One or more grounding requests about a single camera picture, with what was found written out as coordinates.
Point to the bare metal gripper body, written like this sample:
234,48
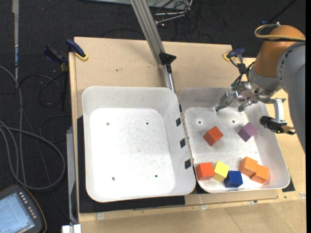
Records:
255,94

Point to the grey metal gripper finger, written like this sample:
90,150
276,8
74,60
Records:
245,104
226,100

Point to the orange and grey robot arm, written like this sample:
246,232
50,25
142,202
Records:
289,64

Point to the purple cube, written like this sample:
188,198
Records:
247,131

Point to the orange-red cube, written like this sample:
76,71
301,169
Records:
204,171
212,136

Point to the white plastic tray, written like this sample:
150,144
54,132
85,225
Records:
230,149
131,149

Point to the thin rod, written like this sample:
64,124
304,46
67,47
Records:
185,130

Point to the orange cube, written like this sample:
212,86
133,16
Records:
247,166
261,175

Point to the yellow cube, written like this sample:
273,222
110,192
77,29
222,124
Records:
220,171

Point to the blue cube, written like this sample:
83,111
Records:
233,179

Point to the pale wood board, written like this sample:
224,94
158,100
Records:
126,67

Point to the black cylinder on white bracket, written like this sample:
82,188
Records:
272,124

